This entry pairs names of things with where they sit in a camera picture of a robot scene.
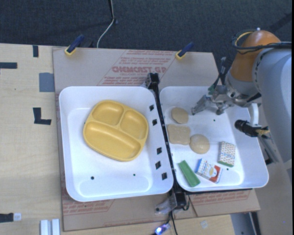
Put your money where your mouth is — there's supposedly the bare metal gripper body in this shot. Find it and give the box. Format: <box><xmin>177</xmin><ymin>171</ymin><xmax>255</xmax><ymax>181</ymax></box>
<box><xmin>210</xmin><ymin>85</ymin><xmax>252</xmax><ymax>108</ymax></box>

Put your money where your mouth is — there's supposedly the white plastic tray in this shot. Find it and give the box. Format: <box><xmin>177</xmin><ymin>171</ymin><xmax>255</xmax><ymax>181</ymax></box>
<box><xmin>58</xmin><ymin>86</ymin><xmax>174</xmax><ymax>203</ymax></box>
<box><xmin>159</xmin><ymin>86</ymin><xmax>270</xmax><ymax>193</ymax></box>

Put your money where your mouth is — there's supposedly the beige round biscuit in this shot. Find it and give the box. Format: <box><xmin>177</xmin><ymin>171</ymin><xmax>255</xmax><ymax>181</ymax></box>
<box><xmin>171</xmin><ymin>106</ymin><xmax>190</xmax><ymax>125</ymax></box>

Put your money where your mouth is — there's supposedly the beige bread slice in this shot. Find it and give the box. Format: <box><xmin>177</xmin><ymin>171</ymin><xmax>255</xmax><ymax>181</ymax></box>
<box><xmin>167</xmin><ymin>123</ymin><xmax>192</xmax><ymax>146</ymax></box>

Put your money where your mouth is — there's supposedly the beige round bun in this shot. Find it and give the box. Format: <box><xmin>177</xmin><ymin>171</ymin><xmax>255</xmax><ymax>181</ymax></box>
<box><xmin>189</xmin><ymin>133</ymin><xmax>211</xmax><ymax>155</ymax></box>

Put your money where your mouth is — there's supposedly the green patterned carton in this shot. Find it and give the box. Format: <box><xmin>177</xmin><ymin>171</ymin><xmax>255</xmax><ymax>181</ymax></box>
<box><xmin>217</xmin><ymin>141</ymin><xmax>237</xmax><ymax>168</ymax></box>

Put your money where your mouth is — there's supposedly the thin black rod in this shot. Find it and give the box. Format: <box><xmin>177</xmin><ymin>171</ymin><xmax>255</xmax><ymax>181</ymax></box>
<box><xmin>152</xmin><ymin>81</ymin><xmax>181</xmax><ymax>193</ymax></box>

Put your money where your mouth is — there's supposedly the blue white red carton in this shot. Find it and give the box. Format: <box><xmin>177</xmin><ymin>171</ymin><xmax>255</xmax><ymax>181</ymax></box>
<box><xmin>194</xmin><ymin>158</ymin><xmax>223</xmax><ymax>184</ymax></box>

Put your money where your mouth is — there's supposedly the green stick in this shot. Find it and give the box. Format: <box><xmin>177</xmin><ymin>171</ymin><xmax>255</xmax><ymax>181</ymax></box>
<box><xmin>177</xmin><ymin>160</ymin><xmax>201</xmax><ymax>188</ymax></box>

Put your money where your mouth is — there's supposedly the yellow divided plate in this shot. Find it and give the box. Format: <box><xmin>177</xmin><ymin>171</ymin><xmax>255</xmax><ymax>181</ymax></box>
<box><xmin>82</xmin><ymin>99</ymin><xmax>150</xmax><ymax>163</ymax></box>

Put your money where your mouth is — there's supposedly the brown cardboard board red print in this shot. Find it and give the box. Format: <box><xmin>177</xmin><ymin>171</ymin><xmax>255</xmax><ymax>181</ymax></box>
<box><xmin>52</xmin><ymin>47</ymin><xmax>261</xmax><ymax>232</ymax></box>

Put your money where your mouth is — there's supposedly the black cylinder on white bracket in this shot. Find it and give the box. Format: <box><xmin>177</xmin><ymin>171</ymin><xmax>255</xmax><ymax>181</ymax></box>
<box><xmin>234</xmin><ymin>103</ymin><xmax>263</xmax><ymax>138</ymax></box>

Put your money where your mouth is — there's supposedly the black block with thin wires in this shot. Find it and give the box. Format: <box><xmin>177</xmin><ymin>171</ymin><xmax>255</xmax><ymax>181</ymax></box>
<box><xmin>172</xmin><ymin>190</ymin><xmax>187</xmax><ymax>211</ymax></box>
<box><xmin>146</xmin><ymin>72</ymin><xmax>161</xmax><ymax>91</ymax></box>

